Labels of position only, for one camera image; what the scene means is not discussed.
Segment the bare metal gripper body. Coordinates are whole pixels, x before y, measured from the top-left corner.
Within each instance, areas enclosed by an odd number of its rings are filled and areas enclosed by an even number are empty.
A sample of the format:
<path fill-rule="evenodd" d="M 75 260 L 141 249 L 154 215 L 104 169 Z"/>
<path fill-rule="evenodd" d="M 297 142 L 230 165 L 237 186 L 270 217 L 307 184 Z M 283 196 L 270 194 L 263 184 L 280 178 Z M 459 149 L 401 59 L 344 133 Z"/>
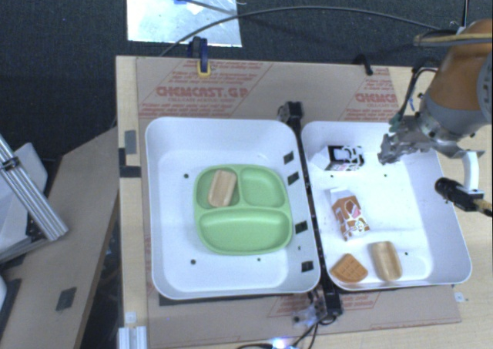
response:
<path fill-rule="evenodd" d="M 392 122 L 390 134 L 392 144 L 406 144 L 411 153 L 426 153 L 431 149 L 446 157 L 462 157 L 461 139 L 450 133 L 432 117 L 425 115 L 402 116 Z"/>

